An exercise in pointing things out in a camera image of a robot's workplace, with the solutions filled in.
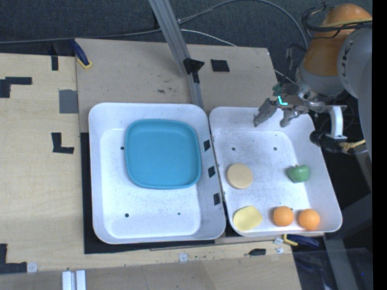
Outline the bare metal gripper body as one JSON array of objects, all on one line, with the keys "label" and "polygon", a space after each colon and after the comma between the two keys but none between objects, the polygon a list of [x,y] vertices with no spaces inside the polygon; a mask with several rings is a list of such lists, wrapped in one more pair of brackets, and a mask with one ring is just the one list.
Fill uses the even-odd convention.
[{"label": "bare metal gripper body", "polygon": [[325,96],[305,84],[276,84],[273,87],[275,104],[281,109],[291,109],[296,112],[325,112]]}]

